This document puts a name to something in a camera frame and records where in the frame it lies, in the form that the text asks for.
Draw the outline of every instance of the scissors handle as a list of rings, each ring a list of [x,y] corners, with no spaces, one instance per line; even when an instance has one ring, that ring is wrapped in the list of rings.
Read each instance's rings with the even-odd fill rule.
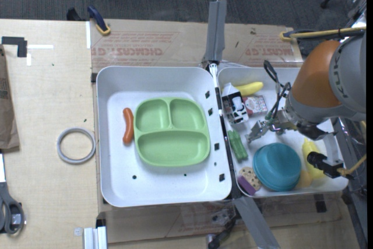
[[[12,215],[17,214],[20,215],[20,224],[13,225]],[[23,224],[24,213],[21,204],[9,195],[7,183],[0,183],[0,230],[4,228],[6,233],[14,234],[23,227]]]

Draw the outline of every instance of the wooden table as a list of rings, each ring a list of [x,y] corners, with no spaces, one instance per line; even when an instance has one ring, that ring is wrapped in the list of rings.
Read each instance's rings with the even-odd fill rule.
[[[82,229],[95,227],[98,215],[96,158],[80,165],[63,162],[56,149],[70,127],[94,132],[91,51],[86,22],[0,20],[0,36],[24,37],[30,61],[4,45],[20,148],[4,151],[9,192],[22,203],[27,225],[17,236],[0,235],[1,248],[82,248]],[[42,49],[41,45],[52,45]],[[79,158],[88,139],[64,139],[67,155]],[[332,222],[276,227],[282,248],[357,248],[346,205],[336,201]],[[256,248],[248,231],[234,232],[224,248]],[[110,244],[109,248],[206,248],[206,236]]]

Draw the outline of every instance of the white tray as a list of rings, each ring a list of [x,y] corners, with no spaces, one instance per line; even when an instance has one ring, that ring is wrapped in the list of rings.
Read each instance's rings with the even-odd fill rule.
[[[109,66],[97,75],[101,192],[112,206],[218,201],[231,192],[231,176],[211,75],[202,68]],[[157,167],[122,143],[122,111],[154,97],[184,97],[204,110],[210,153],[187,167]]]
[[[299,69],[298,68],[275,68],[277,75],[279,77],[279,81],[282,84],[286,82],[290,82],[293,84]],[[224,84],[231,82],[233,85],[239,86],[244,85],[250,82],[261,81],[264,83],[264,87],[262,90],[257,92],[255,95],[262,95],[264,96],[266,105],[268,109],[271,109],[273,104],[276,101],[276,92],[275,92],[275,82],[269,77],[266,73],[264,68],[249,68],[249,67],[226,67],[222,68],[219,71],[218,75],[219,86],[222,88]],[[284,99],[280,102],[280,107],[284,105]],[[228,121],[225,121],[227,131],[230,129],[236,130],[241,135],[241,140],[243,145],[245,146],[248,152],[248,160],[243,160],[241,162],[237,162],[237,159],[232,153],[233,156],[233,163],[236,173],[236,178],[238,172],[243,167],[252,167],[252,158],[255,152],[262,147],[263,145],[267,145],[273,142],[281,142],[291,146],[299,155],[302,163],[302,169],[306,170],[305,161],[302,155],[302,144],[304,141],[305,136],[301,135],[297,131],[286,131],[283,135],[277,135],[274,132],[268,131],[264,136],[259,139],[252,141],[250,144],[246,142],[245,134],[250,133],[251,128],[258,120],[264,120],[265,114],[257,114],[252,115],[249,118],[248,122],[238,124],[238,125],[230,125]],[[321,130],[326,132],[333,132],[333,126],[331,121],[324,122],[323,124],[318,126]],[[315,142],[317,148],[320,152],[326,155],[326,149],[324,141],[316,141]],[[342,155],[340,153],[340,149],[338,147],[338,155],[339,159],[342,159]],[[271,191],[266,187],[262,186],[260,190],[258,190],[253,197],[272,197],[272,196],[281,196],[281,195],[295,195],[295,194],[307,194],[307,193],[319,193],[319,192],[336,192],[341,191],[348,185],[348,179],[344,177],[338,178],[329,178],[325,176],[324,178],[319,178],[313,180],[312,184],[307,188],[302,189],[293,189],[287,192],[277,192]],[[242,193],[248,195],[243,189],[241,189]]]

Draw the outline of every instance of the blue lid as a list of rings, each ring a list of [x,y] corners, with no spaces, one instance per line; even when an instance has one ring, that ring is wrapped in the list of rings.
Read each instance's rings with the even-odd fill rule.
[[[275,191],[292,190],[301,173],[301,159],[289,145],[275,142],[258,149],[252,168],[261,183]]]

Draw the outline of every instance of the banana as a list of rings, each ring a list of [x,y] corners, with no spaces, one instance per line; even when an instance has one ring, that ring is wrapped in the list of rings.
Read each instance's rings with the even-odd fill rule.
[[[235,88],[240,91],[242,97],[247,97],[250,94],[260,91],[263,88],[263,82],[252,82],[246,85],[235,86]]]

